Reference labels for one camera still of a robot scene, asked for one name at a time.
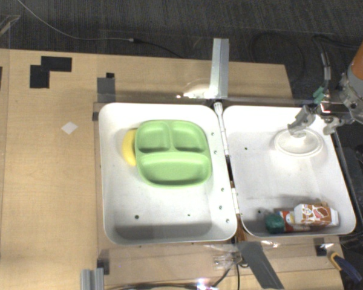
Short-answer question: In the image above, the red and white can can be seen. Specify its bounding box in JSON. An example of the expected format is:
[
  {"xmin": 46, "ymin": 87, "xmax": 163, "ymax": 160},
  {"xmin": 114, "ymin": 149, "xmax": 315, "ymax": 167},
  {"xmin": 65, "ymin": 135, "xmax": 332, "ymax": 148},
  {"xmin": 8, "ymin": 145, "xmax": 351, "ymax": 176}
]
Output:
[{"xmin": 274, "ymin": 210, "xmax": 311, "ymax": 233}]

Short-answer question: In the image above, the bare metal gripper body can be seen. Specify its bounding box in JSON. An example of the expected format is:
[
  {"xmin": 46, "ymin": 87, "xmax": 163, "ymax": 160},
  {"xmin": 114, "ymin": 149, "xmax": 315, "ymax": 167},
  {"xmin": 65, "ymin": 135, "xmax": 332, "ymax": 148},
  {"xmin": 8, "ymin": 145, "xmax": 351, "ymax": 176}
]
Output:
[{"xmin": 316, "ymin": 76, "xmax": 363, "ymax": 129}]

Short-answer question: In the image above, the green divided plate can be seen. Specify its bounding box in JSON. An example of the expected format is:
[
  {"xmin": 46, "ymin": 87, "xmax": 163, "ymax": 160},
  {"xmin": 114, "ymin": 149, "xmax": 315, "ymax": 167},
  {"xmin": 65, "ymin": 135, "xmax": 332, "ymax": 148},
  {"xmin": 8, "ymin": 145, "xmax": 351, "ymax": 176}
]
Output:
[{"xmin": 134, "ymin": 119, "xmax": 214, "ymax": 190}]

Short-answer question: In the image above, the yellow banana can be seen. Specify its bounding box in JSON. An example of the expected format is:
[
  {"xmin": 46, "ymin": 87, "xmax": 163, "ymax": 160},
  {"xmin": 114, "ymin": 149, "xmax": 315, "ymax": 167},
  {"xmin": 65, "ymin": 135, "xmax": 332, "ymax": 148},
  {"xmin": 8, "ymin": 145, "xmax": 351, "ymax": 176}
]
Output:
[{"xmin": 122, "ymin": 128, "xmax": 138, "ymax": 167}]

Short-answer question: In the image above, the white plastic tray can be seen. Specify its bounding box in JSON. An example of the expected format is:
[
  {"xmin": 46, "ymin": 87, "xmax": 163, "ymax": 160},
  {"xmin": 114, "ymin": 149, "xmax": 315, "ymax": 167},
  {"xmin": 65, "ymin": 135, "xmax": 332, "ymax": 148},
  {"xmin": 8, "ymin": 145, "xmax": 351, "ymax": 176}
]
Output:
[
  {"xmin": 222, "ymin": 105, "xmax": 358, "ymax": 239},
  {"xmin": 97, "ymin": 101, "xmax": 239, "ymax": 246}
]

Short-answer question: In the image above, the brown and white carton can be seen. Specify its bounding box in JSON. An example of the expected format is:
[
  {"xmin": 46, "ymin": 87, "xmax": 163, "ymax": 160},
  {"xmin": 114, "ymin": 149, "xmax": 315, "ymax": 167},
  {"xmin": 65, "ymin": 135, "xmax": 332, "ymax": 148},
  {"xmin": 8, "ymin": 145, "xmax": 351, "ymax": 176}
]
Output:
[{"xmin": 293, "ymin": 202, "xmax": 340, "ymax": 228}]

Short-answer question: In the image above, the pale wood board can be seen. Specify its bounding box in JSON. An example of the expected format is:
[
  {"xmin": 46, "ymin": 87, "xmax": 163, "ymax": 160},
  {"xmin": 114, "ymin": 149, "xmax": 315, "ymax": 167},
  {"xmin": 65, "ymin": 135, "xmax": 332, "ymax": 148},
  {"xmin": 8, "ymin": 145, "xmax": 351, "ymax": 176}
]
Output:
[{"xmin": 0, "ymin": 47, "xmax": 345, "ymax": 290}]

